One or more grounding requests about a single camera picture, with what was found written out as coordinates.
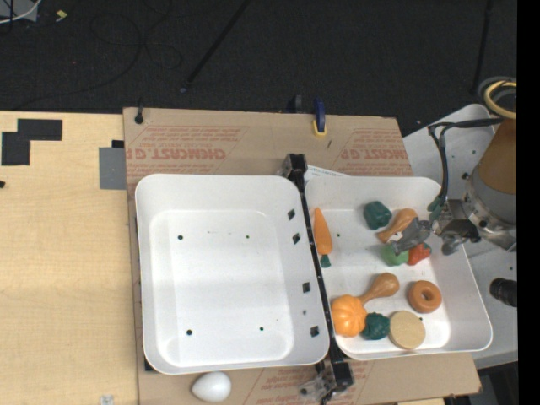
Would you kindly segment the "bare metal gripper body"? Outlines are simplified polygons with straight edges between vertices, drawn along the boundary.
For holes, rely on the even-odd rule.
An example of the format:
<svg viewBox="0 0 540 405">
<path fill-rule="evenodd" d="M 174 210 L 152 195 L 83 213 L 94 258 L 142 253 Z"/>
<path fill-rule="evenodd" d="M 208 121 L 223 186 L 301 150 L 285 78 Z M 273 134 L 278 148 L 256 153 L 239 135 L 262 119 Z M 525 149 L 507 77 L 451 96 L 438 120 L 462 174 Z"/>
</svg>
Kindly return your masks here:
<svg viewBox="0 0 540 405">
<path fill-rule="evenodd" d="M 516 252 L 513 235 L 516 224 L 489 208 L 471 192 L 461 199 L 447 199 L 442 207 L 433 208 L 432 229 L 442 240 L 444 255 L 455 253 L 467 241 L 487 241 L 507 252 Z"/>
</svg>

